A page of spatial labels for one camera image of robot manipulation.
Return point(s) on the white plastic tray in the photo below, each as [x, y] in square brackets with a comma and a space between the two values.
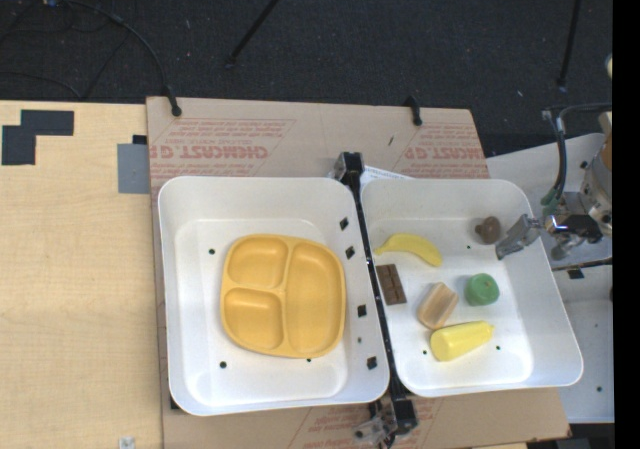
[200, 297]
[530, 317]

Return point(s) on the green apple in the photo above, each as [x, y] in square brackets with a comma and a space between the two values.
[481, 290]

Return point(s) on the yellow divided plate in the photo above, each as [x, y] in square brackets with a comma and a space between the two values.
[300, 297]

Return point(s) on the brown lumpy toy food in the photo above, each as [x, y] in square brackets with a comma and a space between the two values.
[489, 231]

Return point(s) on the tan hot dog bun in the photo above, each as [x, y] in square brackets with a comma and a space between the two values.
[437, 306]

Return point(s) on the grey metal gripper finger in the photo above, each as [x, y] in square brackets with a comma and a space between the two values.
[515, 237]
[561, 249]

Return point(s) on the yellow banana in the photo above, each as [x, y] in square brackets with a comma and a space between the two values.
[415, 244]

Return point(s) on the brown chocolate bar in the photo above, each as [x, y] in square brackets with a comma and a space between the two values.
[391, 284]

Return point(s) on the white printed paper slip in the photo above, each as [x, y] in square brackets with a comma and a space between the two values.
[387, 174]

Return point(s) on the thin black and white rod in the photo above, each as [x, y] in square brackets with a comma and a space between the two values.
[372, 277]

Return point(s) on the brown cardboard board red print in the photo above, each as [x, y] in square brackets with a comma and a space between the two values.
[300, 142]

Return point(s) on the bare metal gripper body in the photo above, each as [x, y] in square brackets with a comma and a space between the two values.
[595, 204]

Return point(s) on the yellow squeeze bottle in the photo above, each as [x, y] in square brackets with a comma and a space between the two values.
[457, 341]

